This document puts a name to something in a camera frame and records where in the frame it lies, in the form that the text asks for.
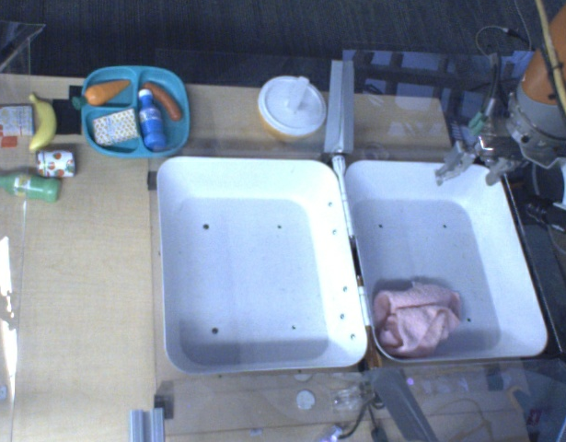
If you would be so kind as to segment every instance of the blue bottle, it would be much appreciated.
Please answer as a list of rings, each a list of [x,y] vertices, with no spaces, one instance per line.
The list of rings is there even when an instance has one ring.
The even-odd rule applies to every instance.
[[[142,129],[145,147],[154,152],[162,151],[166,149],[162,113],[154,104],[152,92],[147,88],[139,91],[138,98],[142,104],[139,110],[139,125]]]

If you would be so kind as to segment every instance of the lid handle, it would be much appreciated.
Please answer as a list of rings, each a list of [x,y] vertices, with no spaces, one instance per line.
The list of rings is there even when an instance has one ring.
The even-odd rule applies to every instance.
[[[289,99],[286,101],[286,107],[292,113],[297,113],[303,97],[306,94],[307,87],[309,86],[309,79],[305,77],[298,77],[296,81],[291,85],[291,91],[289,93]]]

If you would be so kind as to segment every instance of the green bottle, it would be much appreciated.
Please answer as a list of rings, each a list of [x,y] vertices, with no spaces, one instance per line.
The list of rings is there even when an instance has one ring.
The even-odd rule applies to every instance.
[[[53,203],[57,201],[60,194],[60,181],[58,179],[44,179],[38,175],[27,173],[10,173],[0,175],[0,188],[11,195]]]

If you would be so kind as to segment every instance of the dark background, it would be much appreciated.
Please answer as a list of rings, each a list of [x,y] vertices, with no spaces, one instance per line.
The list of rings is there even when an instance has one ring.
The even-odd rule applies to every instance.
[[[534,0],[516,1],[539,43]],[[560,1],[547,1],[550,14]],[[327,64],[349,49],[478,54],[485,25],[526,34],[514,0],[0,0],[0,19],[46,25],[31,50],[33,74],[155,64],[185,82],[211,82],[231,65],[245,69],[230,79],[254,63]],[[526,48],[497,31],[481,40]]]

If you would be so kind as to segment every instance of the yellow cable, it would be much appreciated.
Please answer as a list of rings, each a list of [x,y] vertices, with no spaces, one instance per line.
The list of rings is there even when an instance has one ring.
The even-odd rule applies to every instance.
[[[559,94],[559,103],[566,115],[566,88],[564,80],[562,78],[562,71],[559,66],[559,59],[557,59],[557,52],[555,51],[554,45],[552,44],[547,12],[544,8],[542,0],[536,0],[536,3],[538,16],[540,17],[540,25],[542,26],[542,35],[544,37],[545,49],[550,61],[550,66],[552,67],[552,75],[555,88],[557,89],[557,93]]]

